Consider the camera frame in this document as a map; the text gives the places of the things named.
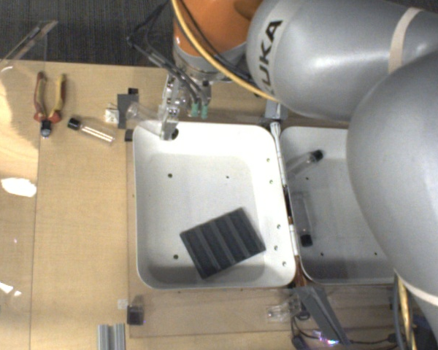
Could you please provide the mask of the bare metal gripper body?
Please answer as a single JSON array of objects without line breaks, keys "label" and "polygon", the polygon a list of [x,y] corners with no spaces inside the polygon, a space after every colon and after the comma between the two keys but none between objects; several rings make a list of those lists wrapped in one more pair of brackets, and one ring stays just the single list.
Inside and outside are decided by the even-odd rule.
[{"label": "bare metal gripper body", "polygon": [[212,83],[207,79],[182,78],[168,73],[159,106],[159,117],[179,117],[183,109],[189,117],[207,119]]}]

